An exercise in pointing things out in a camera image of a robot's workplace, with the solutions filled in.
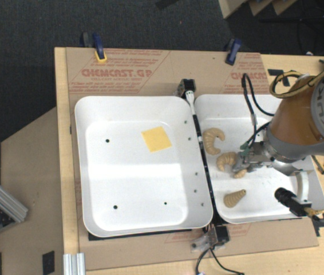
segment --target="black connector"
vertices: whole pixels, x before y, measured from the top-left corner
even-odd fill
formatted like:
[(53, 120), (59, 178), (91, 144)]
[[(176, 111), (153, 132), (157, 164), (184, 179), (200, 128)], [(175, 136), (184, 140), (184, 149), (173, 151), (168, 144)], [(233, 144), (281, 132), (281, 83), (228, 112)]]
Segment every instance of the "black connector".
[(176, 95), (180, 98), (186, 99), (186, 92), (187, 91), (195, 91), (196, 86), (195, 86), (195, 80), (193, 79), (186, 79), (184, 78), (183, 80), (180, 81), (180, 84), (177, 88)]
[(215, 232), (217, 234), (218, 244), (224, 245), (225, 243), (230, 241), (231, 239), (230, 234), (226, 226), (223, 225), (215, 226)]
[(312, 203), (308, 201), (300, 201), (293, 192), (286, 190), (283, 187), (278, 188), (275, 191), (274, 196), (278, 202), (288, 207), (297, 217), (307, 216), (305, 208), (310, 208), (312, 205)]

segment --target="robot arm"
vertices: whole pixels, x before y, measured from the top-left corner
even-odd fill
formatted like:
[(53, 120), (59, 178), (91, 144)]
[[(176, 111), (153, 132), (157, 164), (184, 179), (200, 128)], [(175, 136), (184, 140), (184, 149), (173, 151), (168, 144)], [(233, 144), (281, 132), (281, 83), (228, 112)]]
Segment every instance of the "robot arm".
[(290, 168), (285, 164), (309, 155), (324, 156), (324, 72), (318, 76), (299, 76), (285, 94), (276, 94), (276, 79), (271, 86), (274, 96), (283, 98), (272, 121), (264, 127), (264, 141), (252, 143), (239, 152), (233, 171), (248, 172), (262, 166)]

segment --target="beige plastic object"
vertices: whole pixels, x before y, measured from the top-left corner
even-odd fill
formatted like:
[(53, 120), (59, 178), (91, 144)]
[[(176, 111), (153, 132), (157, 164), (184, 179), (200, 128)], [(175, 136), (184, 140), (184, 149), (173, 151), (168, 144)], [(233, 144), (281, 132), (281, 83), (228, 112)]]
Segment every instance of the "beige plastic object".
[(214, 147), (215, 138), (219, 138), (221, 141), (224, 141), (226, 136), (224, 135), (223, 131), (215, 127), (203, 132), (204, 148), (210, 155), (217, 155), (220, 153), (220, 149)]
[(240, 171), (238, 171), (235, 175), (234, 175), (234, 178), (242, 178), (245, 176), (247, 172), (247, 169), (242, 169)]
[(224, 196), (223, 201), (226, 207), (233, 208), (246, 195), (246, 190), (239, 190)]
[(223, 153), (217, 158), (218, 169), (224, 171), (224, 165), (233, 165), (236, 163), (236, 160), (237, 154), (235, 152)]

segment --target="white tray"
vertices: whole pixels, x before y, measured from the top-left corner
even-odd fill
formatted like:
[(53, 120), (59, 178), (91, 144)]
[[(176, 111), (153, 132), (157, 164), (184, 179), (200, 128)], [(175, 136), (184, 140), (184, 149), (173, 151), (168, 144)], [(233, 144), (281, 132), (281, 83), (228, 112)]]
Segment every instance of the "white tray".
[[(82, 98), (75, 108), (84, 224), (99, 237), (204, 227), (212, 205), (188, 104), (178, 97)], [(172, 146), (150, 152), (156, 127)]]
[[(280, 103), (279, 99), (271, 95), (256, 95), (256, 99), (264, 110), (271, 113), (276, 111)], [(221, 154), (230, 151), (239, 152), (239, 147), (253, 133), (250, 113), (241, 95), (202, 95), (195, 101), (195, 110), (202, 132), (217, 127), (226, 134), (225, 141), (217, 139), (214, 144), (220, 148)], [(258, 119), (258, 128), (271, 119), (256, 107), (254, 111)], [(260, 133), (256, 142), (261, 140)], [(216, 159), (220, 154), (206, 155), (216, 207), (224, 220), (229, 223), (246, 223), (296, 218), (274, 197), (278, 187), (297, 192), (297, 181), (294, 176), (288, 177), (273, 168), (263, 167), (246, 174), (242, 179), (235, 179), (232, 177), (230, 166), (226, 166), (225, 172), (217, 168)], [(323, 191), (311, 159), (295, 162), (293, 166), (309, 172), (309, 200), (312, 201), (314, 209), (324, 209)], [(223, 197), (241, 189), (246, 189), (246, 196), (235, 207), (226, 207)]]

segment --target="yellow square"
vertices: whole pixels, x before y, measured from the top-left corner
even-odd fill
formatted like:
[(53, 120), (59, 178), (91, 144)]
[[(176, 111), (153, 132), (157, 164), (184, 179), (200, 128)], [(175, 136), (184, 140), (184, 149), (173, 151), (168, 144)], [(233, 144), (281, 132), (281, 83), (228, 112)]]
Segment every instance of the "yellow square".
[(141, 135), (151, 153), (172, 147), (162, 126), (143, 131)]

